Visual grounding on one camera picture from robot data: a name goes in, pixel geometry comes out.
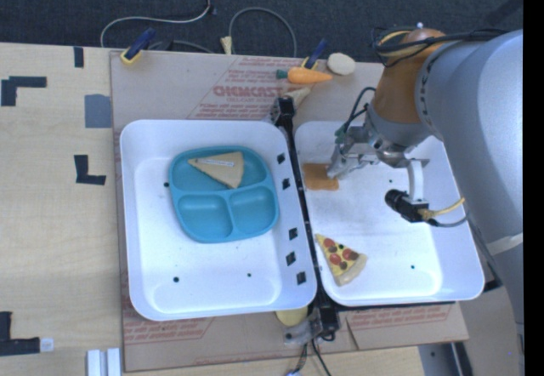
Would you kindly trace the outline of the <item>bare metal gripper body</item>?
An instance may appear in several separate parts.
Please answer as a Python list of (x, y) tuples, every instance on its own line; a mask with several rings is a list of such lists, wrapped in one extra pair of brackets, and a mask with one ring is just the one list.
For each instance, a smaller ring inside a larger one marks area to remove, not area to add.
[(407, 154), (428, 136), (422, 125), (351, 126), (343, 136), (337, 136), (334, 153), (344, 157), (375, 155), (390, 167), (406, 167)]

